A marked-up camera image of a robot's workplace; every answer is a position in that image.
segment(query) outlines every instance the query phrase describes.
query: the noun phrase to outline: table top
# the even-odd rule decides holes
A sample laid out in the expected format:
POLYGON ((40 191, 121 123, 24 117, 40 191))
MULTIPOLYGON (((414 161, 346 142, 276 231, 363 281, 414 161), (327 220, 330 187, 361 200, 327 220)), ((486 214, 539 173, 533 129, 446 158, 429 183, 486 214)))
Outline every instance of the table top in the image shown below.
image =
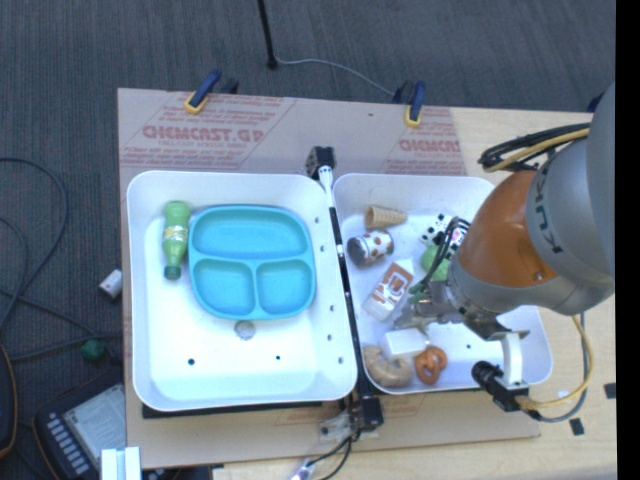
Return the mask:
MULTIPOLYGON (((331 410, 321 408, 316 414, 294 409, 275 415, 271 414, 272 411, 260 411, 253 415, 148 420, 142 418, 141 402, 131 384, 131 286, 126 187, 137 173, 145 170, 190 170, 184 164, 171 163, 177 156, 184 157, 184 148, 178 150, 175 141, 166 140, 161 145, 156 140, 160 126, 167 125, 166 121, 157 121, 161 109, 171 106, 167 102, 175 103, 185 97, 186 93, 119 91, 127 444, 140 447, 145 468, 223 462, 224 468, 215 470, 215 479, 290 478, 303 456, 318 455, 328 449, 327 445, 318 447, 313 443, 318 439, 315 431, 317 419, 324 414, 323 411, 328 411, 326 415, 331 417, 331 410), (145 126, 147 137, 143 137, 144 133, 141 132, 145 126), (156 139, 150 139, 153 133, 156 139), (141 142, 144 140, 155 140, 153 144, 160 147, 151 149, 141 142), (171 149, 160 151, 162 147, 171 149), (142 154, 144 158, 140 160, 142 157, 138 157, 138 161, 132 156, 135 154, 142 154), (261 430, 256 428, 266 431, 273 441, 284 441, 279 444, 264 443, 264 439, 257 439, 261 430), (288 452, 282 452, 283 443, 287 446, 287 440, 295 445, 289 446, 288 452)), ((232 110, 238 105, 244 105, 246 111, 249 105, 253 105, 250 112, 245 112, 244 121, 237 120, 236 112, 236 121, 224 125, 227 137, 233 138, 234 133, 248 130, 248 139, 240 139, 241 150, 227 146, 224 153, 226 164, 212 165, 211 162, 215 163, 216 160, 209 157, 204 158, 202 165, 196 165, 196 169, 292 172, 291 165, 278 163, 282 153, 273 155, 267 148, 268 144, 284 144, 287 146, 284 156, 291 154, 297 158, 294 153, 298 151, 298 156, 304 158, 309 144, 326 146, 333 145, 332 141, 337 140, 340 143, 336 148, 338 163, 346 172, 362 168, 358 170, 393 173, 401 172, 398 165, 404 165, 409 169, 409 174, 429 174, 434 170, 437 175, 467 174, 485 178, 495 185, 507 173, 487 174, 482 171, 477 159, 487 147, 527 133, 591 119, 590 114, 583 113, 425 107, 423 115, 427 119, 421 124, 423 134, 411 136, 407 135, 401 118, 403 109, 399 105, 289 98, 256 99, 237 95, 218 98, 219 113, 222 112, 220 109, 226 108, 227 114, 233 114, 232 110), (248 120, 247 116, 252 116, 253 120, 248 120), (436 125, 430 127, 434 120, 437 121, 436 125), (292 133, 296 134, 295 139, 301 144, 291 142, 292 133), (345 135, 352 138, 351 142, 346 143, 341 139, 345 135), (387 142, 382 156, 375 157, 367 151, 358 151, 361 147, 358 142, 360 136, 375 145, 385 145, 387 142), (247 146, 253 144, 251 137, 255 142, 253 147, 247 146), (265 137, 271 142, 262 140, 265 137), (431 151, 429 155, 423 155, 420 153, 420 141, 430 141, 432 145, 440 143, 444 147, 440 148, 442 151, 439 153, 431 151), (413 155, 413 159, 407 160, 408 157, 403 155, 413 155), (275 159, 265 163, 265 156, 275 159)), ((170 112, 173 110, 169 114, 165 112, 165 119, 171 115, 170 112)), ((186 125, 184 120, 177 118, 173 126, 186 125)), ((206 126, 211 130, 213 125, 206 126)), ((415 134, 420 130, 409 132, 415 134)), ((162 133, 164 137, 169 136, 167 128, 162 133)), ((199 133, 192 131, 192 138, 199 133)), ((540 316, 553 355, 553 370, 545 382, 531 387, 530 394, 537 400, 546 400, 557 398, 579 385, 582 351, 579 334, 570 318, 545 309, 540 310, 540 316)), ((581 411, 573 417, 578 420, 574 426, 568 421, 547 424, 534 422, 519 413, 507 415, 495 407, 489 395, 479 391, 434 393, 418 398, 412 395, 406 401, 402 401, 404 397, 397 397, 400 402, 396 401, 392 413, 397 411, 396 415, 402 415, 405 411, 409 417, 389 418, 379 429, 379 436, 355 443, 354 453, 349 456, 339 477, 617 477, 616 400, 605 390, 606 386, 615 386, 616 382, 615 296, 586 313, 586 332, 594 351, 595 371, 586 401, 581 411)), ((571 406, 568 403, 548 409, 545 416, 564 414, 571 406)), ((320 463, 316 476, 330 473, 338 460, 338 457, 334 457, 320 463)))

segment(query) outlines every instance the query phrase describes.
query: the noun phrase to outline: brown donut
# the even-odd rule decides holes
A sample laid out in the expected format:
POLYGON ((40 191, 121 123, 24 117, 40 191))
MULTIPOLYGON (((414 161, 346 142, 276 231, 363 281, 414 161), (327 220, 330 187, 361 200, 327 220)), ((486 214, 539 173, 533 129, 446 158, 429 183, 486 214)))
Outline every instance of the brown donut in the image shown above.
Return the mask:
POLYGON ((413 358, 418 378, 432 386, 438 381, 440 372, 447 366, 447 354, 439 347, 430 345, 413 358))

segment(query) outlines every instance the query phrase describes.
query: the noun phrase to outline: ice cream cone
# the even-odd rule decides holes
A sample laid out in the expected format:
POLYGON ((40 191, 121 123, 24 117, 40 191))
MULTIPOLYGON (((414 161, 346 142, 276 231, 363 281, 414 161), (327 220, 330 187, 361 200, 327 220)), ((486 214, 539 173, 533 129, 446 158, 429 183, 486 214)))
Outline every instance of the ice cream cone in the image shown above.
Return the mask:
POLYGON ((407 220, 407 214, 381 206, 371 205, 364 214, 364 225, 367 229, 385 228, 395 224, 402 224, 407 220))

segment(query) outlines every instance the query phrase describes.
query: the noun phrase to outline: white tray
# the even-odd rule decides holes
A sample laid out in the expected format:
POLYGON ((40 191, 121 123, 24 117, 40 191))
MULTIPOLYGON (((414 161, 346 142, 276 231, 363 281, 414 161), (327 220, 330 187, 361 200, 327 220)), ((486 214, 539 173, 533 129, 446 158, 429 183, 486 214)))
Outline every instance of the white tray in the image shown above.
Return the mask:
POLYGON ((127 190, 131 250, 133 384, 160 411, 337 400, 354 387, 357 366, 327 200, 301 175, 148 171, 127 190), (302 313, 254 321, 241 339, 236 322, 205 311, 187 263, 163 277, 162 209, 185 201, 193 216, 212 205, 273 205, 306 224, 316 262, 316 295, 302 313))
MULTIPOLYGON (((419 262, 425 250, 419 239, 424 230, 438 214, 455 215, 470 222, 492 189, 493 185, 481 178, 457 176, 346 174, 335 182, 336 212, 345 244, 349 238, 366 231, 364 214, 369 205, 400 210, 408 216, 404 224, 388 228, 394 241, 391 256, 367 267, 356 266, 347 258, 361 347, 379 345, 383 335, 393 329, 396 313, 379 322, 361 308, 390 263, 411 258, 415 273, 412 284, 420 280, 426 274, 419 262)), ((529 384, 543 382, 551 372, 552 357, 538 309, 522 306, 499 320, 513 330, 530 331, 521 340, 523 379, 529 384)), ((430 343, 442 348, 448 358, 448 366, 436 384, 423 384, 415 375, 411 383, 402 388, 385 388, 370 379, 372 383, 390 394, 470 389, 478 387, 471 377, 471 368, 477 361, 504 367, 501 344, 480 339, 463 324, 434 323, 428 332, 430 343)))

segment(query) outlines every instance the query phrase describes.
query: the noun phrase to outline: black pole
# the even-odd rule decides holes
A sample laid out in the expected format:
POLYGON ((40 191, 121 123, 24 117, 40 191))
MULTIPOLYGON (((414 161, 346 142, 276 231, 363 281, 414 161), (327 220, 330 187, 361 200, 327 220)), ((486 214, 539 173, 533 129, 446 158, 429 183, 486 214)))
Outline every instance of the black pole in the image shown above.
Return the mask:
POLYGON ((258 10, 260 11, 260 19, 262 20, 262 30, 264 31, 264 39, 267 43, 267 67, 269 69, 278 68, 278 60, 273 54, 273 44, 271 43, 271 31, 269 30, 269 21, 267 20, 267 11, 264 6, 264 0, 258 0, 258 10))

